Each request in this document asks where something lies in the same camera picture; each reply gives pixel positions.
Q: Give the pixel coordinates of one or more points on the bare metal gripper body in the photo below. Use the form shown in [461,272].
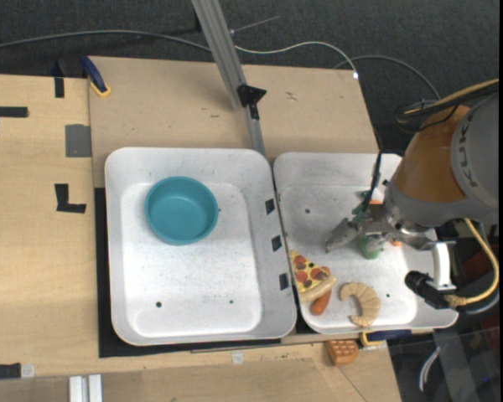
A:
[379,222]

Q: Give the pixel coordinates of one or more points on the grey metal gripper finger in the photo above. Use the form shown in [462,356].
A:
[374,241]
[341,235]

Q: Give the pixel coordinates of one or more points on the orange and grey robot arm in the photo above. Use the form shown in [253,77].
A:
[431,170]

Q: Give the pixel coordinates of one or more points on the green round toy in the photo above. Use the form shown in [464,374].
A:
[368,254]

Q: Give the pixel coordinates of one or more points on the white plastic tray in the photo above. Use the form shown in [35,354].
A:
[327,191]
[193,274]

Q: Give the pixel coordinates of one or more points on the toy pizza slice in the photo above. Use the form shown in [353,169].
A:
[308,276]

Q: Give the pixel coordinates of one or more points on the beige toy croissant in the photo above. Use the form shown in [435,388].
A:
[366,302]

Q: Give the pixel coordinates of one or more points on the orange-red toy sausage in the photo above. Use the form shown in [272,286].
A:
[320,305]

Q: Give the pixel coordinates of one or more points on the orange toy biscuit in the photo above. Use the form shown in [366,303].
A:
[341,351]

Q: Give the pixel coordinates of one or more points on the teal bowl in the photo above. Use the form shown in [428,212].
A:
[180,212]

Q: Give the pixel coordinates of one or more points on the pale brown flat board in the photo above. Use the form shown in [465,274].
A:
[172,107]

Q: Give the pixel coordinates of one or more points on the black cylinder on white bracket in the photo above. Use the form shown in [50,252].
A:
[441,262]

